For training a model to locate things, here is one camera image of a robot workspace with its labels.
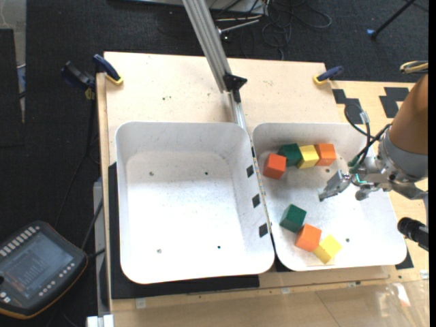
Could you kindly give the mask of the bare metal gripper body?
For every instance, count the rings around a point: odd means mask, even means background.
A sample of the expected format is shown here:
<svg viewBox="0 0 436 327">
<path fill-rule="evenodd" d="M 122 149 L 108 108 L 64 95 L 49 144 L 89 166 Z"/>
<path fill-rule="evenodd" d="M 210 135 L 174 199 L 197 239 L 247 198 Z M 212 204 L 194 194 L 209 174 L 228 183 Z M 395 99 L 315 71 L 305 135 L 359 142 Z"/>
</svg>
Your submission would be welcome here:
<svg viewBox="0 0 436 327">
<path fill-rule="evenodd" d="M 395 191 L 409 200 L 425 199 L 428 192 L 416 186 L 428 176 L 428 167 L 419 159 L 411 158 L 394 161 L 389 157 L 366 157 L 362 163 L 350 168 L 352 183 L 359 185 L 368 183 L 379 186 L 382 191 Z"/>
</svg>

